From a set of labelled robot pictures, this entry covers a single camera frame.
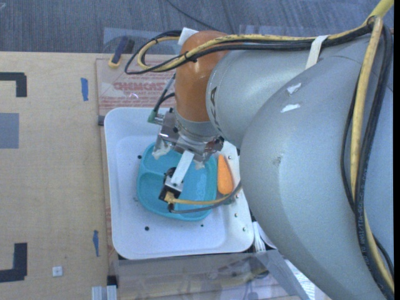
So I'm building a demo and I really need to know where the blue divided plate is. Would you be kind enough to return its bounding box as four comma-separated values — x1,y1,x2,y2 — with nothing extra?
136,141,219,222

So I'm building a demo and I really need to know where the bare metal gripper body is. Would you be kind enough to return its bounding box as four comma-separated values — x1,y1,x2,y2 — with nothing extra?
157,107,225,164

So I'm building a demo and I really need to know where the black cylinder on white bracket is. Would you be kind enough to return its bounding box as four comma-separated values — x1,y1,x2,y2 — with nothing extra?
158,150,195,203

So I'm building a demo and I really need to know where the white plastic tray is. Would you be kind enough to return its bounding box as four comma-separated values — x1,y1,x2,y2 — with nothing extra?
103,106,255,261

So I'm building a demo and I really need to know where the orange carrot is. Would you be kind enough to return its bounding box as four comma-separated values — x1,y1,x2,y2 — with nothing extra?
216,154,235,196

